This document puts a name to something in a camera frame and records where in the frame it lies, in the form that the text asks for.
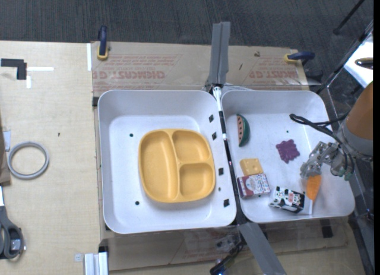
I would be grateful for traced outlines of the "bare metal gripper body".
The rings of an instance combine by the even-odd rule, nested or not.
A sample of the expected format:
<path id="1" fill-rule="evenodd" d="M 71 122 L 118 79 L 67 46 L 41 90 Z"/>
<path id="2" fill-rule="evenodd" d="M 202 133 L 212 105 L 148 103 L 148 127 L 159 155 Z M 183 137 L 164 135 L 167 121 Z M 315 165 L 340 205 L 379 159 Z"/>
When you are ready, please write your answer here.
<path id="1" fill-rule="evenodd" d="M 341 154 L 337 143 L 325 143 L 320 141 L 310 152 L 308 159 L 309 167 L 322 166 L 323 164 L 331 167 L 341 164 Z"/>

